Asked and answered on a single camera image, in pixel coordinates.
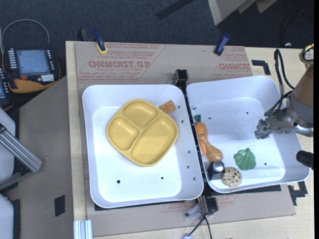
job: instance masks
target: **blue clamp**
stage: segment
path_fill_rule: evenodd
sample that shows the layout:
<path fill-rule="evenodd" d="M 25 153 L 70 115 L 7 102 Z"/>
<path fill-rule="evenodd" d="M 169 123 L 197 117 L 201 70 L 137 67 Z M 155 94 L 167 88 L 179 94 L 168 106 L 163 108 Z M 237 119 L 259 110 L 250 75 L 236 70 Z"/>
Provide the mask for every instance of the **blue clamp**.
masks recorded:
<path fill-rule="evenodd" d="M 221 53 L 223 52 L 224 50 L 224 46 L 226 45 L 226 43 L 228 42 L 228 40 L 230 39 L 230 35 L 228 33 L 225 33 L 222 38 L 219 40 L 215 50 L 214 50 L 214 53 L 218 56 L 221 55 Z"/>
<path fill-rule="evenodd" d="M 95 36 L 95 39 L 97 42 L 96 47 L 98 48 L 100 54 L 102 55 L 106 54 L 108 52 L 108 48 L 106 47 L 100 32 L 94 28 L 92 30 L 92 33 Z"/>

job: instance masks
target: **toy carrot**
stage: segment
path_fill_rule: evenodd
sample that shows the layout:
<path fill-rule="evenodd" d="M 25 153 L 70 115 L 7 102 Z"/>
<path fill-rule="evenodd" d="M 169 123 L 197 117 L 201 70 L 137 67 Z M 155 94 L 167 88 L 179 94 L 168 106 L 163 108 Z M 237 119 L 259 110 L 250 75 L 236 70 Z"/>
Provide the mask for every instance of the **toy carrot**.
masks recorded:
<path fill-rule="evenodd" d="M 207 128 L 206 125 L 201 122 L 201 116 L 196 115 L 194 119 L 196 120 L 195 128 L 202 152 L 207 156 L 211 163 L 217 160 L 221 161 L 223 159 L 223 154 L 220 149 L 217 149 L 208 142 Z"/>

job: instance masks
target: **yellow plate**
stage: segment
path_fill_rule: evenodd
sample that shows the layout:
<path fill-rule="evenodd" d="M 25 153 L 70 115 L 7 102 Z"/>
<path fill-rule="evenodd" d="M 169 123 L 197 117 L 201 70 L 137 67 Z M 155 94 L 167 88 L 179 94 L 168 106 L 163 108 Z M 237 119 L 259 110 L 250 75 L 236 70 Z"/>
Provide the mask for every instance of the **yellow plate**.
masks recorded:
<path fill-rule="evenodd" d="M 110 143 L 140 166 L 158 163 L 178 137 L 176 122 L 152 103 L 134 99 L 126 103 L 107 126 Z"/>

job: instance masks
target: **robotic claw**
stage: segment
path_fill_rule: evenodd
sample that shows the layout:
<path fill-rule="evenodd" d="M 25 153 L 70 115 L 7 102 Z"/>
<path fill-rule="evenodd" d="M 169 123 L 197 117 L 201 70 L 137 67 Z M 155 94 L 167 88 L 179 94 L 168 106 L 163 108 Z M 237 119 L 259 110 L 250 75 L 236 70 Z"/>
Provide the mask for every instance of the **robotic claw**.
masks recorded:
<path fill-rule="evenodd" d="M 314 61 L 307 60 L 305 55 L 314 45 L 306 46 L 300 54 L 301 60 L 308 66 L 306 72 L 300 79 L 297 86 L 292 87 L 284 74 L 284 67 L 281 54 L 277 49 L 275 51 L 275 66 L 280 83 L 281 98 L 278 102 L 265 112 L 265 120 L 260 119 L 257 124 L 255 136 L 257 139 L 265 139 L 271 133 L 290 133 L 292 131 L 308 137 L 314 136 Z M 283 83 L 278 69 L 278 58 L 280 58 L 283 74 L 287 84 L 293 89 L 283 94 Z M 281 108 L 283 99 L 287 99 L 286 107 Z M 313 154 L 300 151 L 296 155 L 299 162 L 306 166 L 314 168 Z"/>

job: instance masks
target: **cookie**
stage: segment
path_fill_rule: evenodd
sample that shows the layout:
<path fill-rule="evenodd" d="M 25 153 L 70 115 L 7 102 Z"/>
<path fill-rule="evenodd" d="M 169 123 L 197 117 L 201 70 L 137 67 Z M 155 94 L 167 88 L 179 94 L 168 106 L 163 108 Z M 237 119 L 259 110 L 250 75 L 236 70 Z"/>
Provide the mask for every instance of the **cookie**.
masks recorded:
<path fill-rule="evenodd" d="M 235 167 L 225 167 L 225 173 L 221 181 L 228 187 L 235 187 L 241 184 L 242 175 Z"/>

